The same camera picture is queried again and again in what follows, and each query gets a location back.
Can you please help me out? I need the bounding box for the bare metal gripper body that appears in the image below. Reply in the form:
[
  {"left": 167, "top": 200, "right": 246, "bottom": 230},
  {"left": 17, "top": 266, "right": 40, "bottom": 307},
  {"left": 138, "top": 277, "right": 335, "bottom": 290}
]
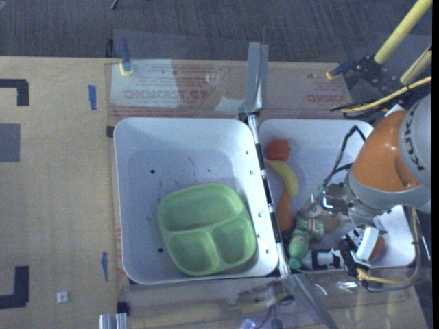
[{"left": 320, "top": 182, "right": 356, "bottom": 218}]

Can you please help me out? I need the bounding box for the green and white can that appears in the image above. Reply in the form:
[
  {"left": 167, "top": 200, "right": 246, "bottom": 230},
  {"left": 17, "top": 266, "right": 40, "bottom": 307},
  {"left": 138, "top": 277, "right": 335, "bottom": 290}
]
[{"left": 296, "top": 214, "right": 325, "bottom": 241}]

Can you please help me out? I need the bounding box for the brown biscuit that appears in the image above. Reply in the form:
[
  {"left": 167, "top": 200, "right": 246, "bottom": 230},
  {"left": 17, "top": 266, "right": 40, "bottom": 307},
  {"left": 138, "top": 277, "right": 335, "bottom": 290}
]
[{"left": 322, "top": 217, "right": 341, "bottom": 234}]

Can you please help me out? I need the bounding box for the orange carrot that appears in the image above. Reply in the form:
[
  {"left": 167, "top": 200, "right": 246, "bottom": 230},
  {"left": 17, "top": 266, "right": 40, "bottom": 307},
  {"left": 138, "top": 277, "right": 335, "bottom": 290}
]
[{"left": 276, "top": 190, "right": 294, "bottom": 233}]

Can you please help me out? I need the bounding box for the green plastic bottle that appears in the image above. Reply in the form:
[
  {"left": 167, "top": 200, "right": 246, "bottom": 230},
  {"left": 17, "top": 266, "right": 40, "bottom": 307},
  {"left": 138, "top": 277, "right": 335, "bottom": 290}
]
[{"left": 287, "top": 229, "right": 311, "bottom": 271}]

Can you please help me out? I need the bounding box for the yellow banana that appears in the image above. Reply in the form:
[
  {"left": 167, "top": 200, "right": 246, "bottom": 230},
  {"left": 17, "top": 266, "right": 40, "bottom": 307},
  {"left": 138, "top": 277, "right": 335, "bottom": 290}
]
[{"left": 263, "top": 158, "right": 299, "bottom": 199}]

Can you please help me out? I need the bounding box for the white plastic tray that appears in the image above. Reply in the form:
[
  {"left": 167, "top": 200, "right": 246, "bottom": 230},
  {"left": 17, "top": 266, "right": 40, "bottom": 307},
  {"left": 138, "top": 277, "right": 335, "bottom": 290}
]
[
  {"left": 257, "top": 118, "right": 418, "bottom": 272},
  {"left": 112, "top": 117, "right": 280, "bottom": 286}
]

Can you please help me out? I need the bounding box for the green divided plate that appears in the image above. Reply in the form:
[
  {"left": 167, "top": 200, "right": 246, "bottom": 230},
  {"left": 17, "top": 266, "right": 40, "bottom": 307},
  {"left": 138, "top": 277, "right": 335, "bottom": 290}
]
[{"left": 156, "top": 182, "right": 258, "bottom": 277}]

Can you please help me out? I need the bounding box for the brown cardboard board red print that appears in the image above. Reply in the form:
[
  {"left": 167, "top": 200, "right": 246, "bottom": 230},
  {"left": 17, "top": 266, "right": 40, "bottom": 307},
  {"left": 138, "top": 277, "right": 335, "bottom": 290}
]
[{"left": 104, "top": 58, "right": 423, "bottom": 323}]

